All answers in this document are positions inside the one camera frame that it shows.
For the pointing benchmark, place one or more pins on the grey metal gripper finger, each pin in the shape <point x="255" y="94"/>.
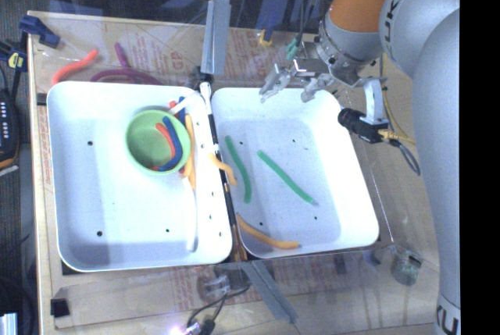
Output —
<point x="275" y="81"/>
<point x="316" y="86"/>

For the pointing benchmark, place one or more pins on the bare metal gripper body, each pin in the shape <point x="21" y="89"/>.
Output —
<point x="336" y="66"/>

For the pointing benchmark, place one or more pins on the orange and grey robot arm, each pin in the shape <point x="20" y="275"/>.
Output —
<point x="433" y="52"/>

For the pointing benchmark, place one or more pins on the white plastic tray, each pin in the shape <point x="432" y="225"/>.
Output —
<point x="312" y="169"/>
<point x="117" y="200"/>

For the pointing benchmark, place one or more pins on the green bowl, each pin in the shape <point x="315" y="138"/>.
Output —
<point x="142" y="140"/>

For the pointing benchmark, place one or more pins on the clear plastic cup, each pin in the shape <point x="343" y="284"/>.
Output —
<point x="407" y="267"/>

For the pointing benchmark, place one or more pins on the brown cardboard board red print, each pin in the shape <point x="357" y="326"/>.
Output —
<point x="136" y="290"/>

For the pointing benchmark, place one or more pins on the black cylinder on white bracket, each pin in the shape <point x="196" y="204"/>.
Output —
<point x="365" y="126"/>

